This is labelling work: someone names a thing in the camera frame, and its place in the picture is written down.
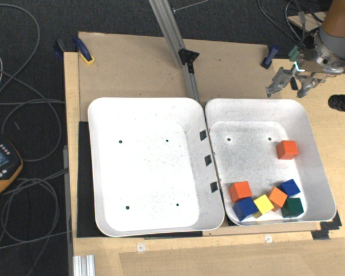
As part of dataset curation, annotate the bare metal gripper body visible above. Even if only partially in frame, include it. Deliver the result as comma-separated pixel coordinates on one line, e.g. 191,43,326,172
296,45,345,82

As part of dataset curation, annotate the orange cube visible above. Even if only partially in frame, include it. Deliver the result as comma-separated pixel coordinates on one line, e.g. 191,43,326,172
228,181,253,204
267,186,289,212
275,140,300,160

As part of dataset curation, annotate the white plastic tray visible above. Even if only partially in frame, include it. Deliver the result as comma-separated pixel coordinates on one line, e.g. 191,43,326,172
87,97,226,238
204,98,338,227

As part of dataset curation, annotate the blue cube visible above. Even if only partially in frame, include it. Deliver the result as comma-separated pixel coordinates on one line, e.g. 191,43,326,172
278,178,301,198
232,197,260,222

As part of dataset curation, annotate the green cube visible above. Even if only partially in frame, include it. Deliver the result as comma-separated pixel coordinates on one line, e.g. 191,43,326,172
281,197,305,219

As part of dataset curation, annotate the yellow cube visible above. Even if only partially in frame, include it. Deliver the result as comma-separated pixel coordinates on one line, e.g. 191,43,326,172
252,194,275,219

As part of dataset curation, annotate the brown cardboard board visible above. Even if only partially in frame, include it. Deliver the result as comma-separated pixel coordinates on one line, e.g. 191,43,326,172
78,31,321,237

